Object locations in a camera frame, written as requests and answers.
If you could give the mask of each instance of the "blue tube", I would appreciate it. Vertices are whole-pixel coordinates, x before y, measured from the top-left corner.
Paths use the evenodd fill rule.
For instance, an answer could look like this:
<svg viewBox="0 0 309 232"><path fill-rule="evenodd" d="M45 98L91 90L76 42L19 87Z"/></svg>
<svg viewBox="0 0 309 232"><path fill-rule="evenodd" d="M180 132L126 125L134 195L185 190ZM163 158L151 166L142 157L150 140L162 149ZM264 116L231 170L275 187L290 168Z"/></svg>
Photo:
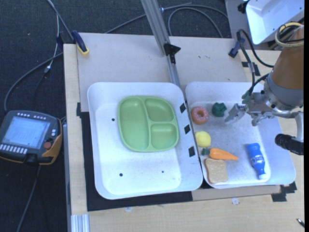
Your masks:
<svg viewBox="0 0 309 232"><path fill-rule="evenodd" d="M260 150L260 145L258 143L249 144L247 146L247 149L250 155L251 165L257 171L259 179L260 180L266 179L267 175L264 171L265 160Z"/></svg>

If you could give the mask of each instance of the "dark carpet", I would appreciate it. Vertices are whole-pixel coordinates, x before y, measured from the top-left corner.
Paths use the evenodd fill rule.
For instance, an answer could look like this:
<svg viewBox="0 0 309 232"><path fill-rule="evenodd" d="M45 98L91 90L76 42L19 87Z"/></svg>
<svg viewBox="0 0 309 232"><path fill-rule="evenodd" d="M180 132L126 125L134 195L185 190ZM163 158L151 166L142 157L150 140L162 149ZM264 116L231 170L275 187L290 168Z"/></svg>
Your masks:
<svg viewBox="0 0 309 232"><path fill-rule="evenodd" d="M105 33L144 14L140 0L51 0L67 28L79 32ZM226 14L224 0L158 0L167 8L186 3L204 5ZM179 10L170 19L174 36L231 38L227 18L221 13L196 7L201 12ZM165 10L167 25L175 9ZM11 86L25 73L53 56L56 46L56 14L46 0L0 0L0 122L5 116L4 99ZM72 43L60 24L63 42ZM152 35L146 17L112 33ZM58 118L66 115L62 57L51 70L38 68L21 80L7 100L8 110L34 110ZM37 166L0 159L0 231L14 232L25 210L36 179ZM22 232L67 231L65 166L63 149L54 164L42 166Z"/></svg>

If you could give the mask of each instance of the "toy donut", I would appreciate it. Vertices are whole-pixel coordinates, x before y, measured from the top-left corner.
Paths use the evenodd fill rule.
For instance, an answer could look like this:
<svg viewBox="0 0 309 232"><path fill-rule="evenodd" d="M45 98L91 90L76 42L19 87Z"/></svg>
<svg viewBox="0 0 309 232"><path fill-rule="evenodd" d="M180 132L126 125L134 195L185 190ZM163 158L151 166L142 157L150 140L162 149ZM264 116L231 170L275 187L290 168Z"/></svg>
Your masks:
<svg viewBox="0 0 309 232"><path fill-rule="evenodd" d="M209 113L204 107L196 106L191 110L191 118L197 125L202 125L208 120Z"/></svg>

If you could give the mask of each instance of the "green divided plate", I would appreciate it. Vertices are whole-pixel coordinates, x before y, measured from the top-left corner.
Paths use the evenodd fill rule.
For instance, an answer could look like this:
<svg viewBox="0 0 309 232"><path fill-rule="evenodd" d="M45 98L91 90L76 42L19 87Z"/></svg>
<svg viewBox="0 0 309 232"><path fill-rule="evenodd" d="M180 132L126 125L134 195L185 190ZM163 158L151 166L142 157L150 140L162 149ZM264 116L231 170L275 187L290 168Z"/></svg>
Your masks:
<svg viewBox="0 0 309 232"><path fill-rule="evenodd" d="M164 151L179 139L173 107L162 98L130 96L118 106L118 126L122 142L139 152Z"/></svg>

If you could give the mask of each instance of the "orange carrot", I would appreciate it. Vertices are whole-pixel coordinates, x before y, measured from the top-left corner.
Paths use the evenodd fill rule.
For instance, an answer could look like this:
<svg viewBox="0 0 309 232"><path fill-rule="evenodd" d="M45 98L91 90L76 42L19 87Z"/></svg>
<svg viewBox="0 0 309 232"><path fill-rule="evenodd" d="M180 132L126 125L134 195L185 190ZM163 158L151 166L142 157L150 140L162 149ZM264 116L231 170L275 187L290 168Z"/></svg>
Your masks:
<svg viewBox="0 0 309 232"><path fill-rule="evenodd" d="M209 155L216 160L238 160L237 156L219 148L203 149L202 155Z"/></svg>

